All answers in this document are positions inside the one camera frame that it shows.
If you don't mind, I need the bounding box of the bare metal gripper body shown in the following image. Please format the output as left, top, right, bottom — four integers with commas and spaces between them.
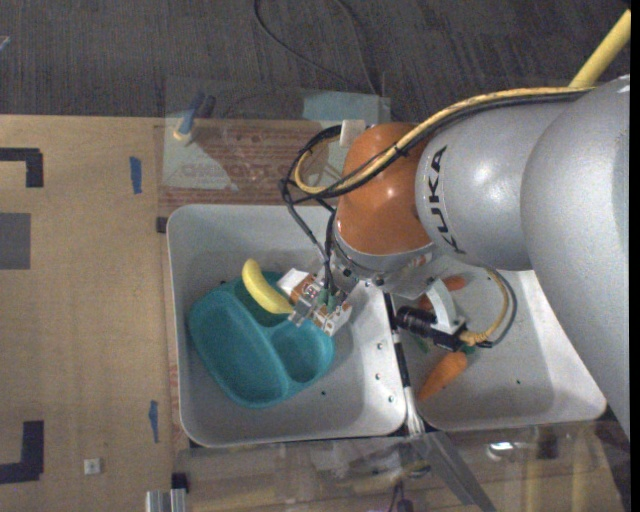
299, 257, 362, 322

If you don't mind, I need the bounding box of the white and orange carton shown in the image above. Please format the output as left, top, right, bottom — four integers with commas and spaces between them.
275, 267, 354, 338

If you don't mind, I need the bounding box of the yellow banana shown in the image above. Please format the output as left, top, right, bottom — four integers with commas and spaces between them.
241, 257, 296, 317

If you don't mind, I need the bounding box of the green divided plate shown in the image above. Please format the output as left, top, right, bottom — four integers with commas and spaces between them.
187, 270, 336, 410

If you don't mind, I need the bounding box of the thin black and white rod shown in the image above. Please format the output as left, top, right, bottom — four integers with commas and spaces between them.
381, 291, 427, 437

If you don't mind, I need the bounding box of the white plastic tray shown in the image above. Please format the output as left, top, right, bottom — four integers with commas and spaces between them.
398, 268, 609, 433
165, 203, 409, 448

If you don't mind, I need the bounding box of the orange carrot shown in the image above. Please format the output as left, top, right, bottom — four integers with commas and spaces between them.
417, 349, 476, 403
416, 274, 468, 312

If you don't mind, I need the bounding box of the black cylinder on white bracket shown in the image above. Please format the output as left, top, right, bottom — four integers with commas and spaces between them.
393, 277, 469, 352

